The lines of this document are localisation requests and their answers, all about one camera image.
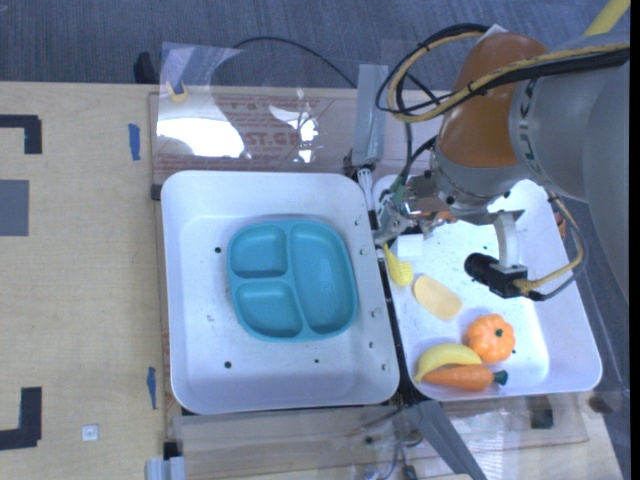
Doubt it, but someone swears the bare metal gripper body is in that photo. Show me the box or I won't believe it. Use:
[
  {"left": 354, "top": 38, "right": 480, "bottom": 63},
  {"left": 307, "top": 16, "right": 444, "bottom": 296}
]
[{"left": 388, "top": 169, "right": 510, "bottom": 226}]

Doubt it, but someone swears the white cube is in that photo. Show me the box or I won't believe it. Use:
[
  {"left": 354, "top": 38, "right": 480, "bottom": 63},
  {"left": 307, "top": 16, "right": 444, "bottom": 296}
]
[{"left": 396, "top": 235, "right": 425, "bottom": 262}]

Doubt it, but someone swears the yellow corn cob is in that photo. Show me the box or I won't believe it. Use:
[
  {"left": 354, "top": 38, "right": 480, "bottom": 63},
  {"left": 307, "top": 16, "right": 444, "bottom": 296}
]
[{"left": 382, "top": 242, "right": 415, "bottom": 288}]

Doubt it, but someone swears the yellow potato chip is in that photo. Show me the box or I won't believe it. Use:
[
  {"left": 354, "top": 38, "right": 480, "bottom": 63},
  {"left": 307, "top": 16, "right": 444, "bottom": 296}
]
[{"left": 412, "top": 274, "right": 464, "bottom": 321}]

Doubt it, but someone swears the blue divided plate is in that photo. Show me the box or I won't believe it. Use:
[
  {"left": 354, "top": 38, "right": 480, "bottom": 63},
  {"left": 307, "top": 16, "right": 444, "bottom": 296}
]
[{"left": 226, "top": 219, "right": 360, "bottom": 343}]

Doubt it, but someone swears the orange pumpkin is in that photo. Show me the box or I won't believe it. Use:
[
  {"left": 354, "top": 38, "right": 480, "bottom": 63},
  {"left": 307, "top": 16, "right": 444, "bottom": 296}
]
[{"left": 462, "top": 313, "right": 517, "bottom": 365}]

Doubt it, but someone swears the yellow banana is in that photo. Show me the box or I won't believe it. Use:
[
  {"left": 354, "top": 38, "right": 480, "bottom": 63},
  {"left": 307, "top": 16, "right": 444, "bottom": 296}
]
[{"left": 413, "top": 342, "right": 483, "bottom": 384}]

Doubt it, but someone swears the orange carrot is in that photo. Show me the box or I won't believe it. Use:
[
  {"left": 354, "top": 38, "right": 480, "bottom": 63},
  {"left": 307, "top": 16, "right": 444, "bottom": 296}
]
[{"left": 422, "top": 364, "right": 510, "bottom": 393}]

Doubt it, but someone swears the white plastic tray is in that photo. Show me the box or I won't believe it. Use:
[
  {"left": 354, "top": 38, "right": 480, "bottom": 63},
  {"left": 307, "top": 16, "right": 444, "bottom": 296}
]
[
  {"left": 371, "top": 173, "right": 604, "bottom": 403},
  {"left": 159, "top": 169, "right": 401, "bottom": 416}
]

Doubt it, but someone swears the black cylinder on white bracket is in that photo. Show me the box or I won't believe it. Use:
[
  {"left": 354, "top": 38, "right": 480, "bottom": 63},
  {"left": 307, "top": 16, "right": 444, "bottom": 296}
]
[{"left": 463, "top": 208, "right": 530, "bottom": 300}]

